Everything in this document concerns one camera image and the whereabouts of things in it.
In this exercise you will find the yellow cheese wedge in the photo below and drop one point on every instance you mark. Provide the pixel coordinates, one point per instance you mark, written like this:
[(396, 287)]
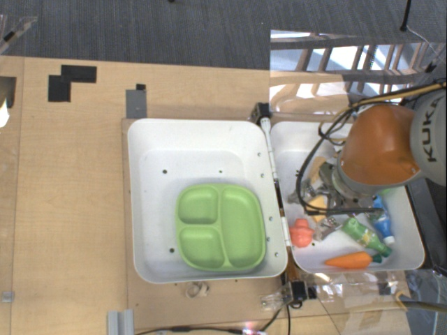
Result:
[(317, 204)]

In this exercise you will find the thin black and white rod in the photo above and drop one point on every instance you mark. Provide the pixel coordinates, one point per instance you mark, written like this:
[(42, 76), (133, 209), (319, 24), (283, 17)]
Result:
[(271, 152)]

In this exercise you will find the blue plastic bottle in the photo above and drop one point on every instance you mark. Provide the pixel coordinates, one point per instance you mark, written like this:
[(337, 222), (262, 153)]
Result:
[(383, 223)]

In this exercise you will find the salmon pink toy food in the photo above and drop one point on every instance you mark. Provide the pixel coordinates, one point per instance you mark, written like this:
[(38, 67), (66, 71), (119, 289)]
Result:
[(301, 234)]

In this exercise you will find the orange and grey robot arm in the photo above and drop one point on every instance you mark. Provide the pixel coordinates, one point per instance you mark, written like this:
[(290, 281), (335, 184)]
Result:
[(380, 145)]

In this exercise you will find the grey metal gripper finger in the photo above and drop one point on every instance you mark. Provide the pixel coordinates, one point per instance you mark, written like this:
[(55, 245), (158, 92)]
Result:
[(327, 228), (299, 197)]

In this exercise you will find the orange carrot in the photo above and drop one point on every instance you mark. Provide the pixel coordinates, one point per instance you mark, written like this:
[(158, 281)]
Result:
[(349, 261)]

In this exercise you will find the green divided plate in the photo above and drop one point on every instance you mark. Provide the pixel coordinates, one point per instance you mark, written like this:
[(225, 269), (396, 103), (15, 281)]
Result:
[(220, 227)]

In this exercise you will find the white plastic tray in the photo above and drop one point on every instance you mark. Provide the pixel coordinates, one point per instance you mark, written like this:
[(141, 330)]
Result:
[(349, 246), (160, 201)]

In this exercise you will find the green plastic bottle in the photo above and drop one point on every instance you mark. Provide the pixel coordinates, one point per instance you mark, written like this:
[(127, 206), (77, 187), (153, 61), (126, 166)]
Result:
[(363, 235)]

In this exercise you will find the tan bread slice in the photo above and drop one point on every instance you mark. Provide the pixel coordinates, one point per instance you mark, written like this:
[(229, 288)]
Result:
[(317, 167)]

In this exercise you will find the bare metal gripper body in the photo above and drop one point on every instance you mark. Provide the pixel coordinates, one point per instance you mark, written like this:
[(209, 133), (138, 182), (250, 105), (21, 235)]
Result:
[(327, 181)]

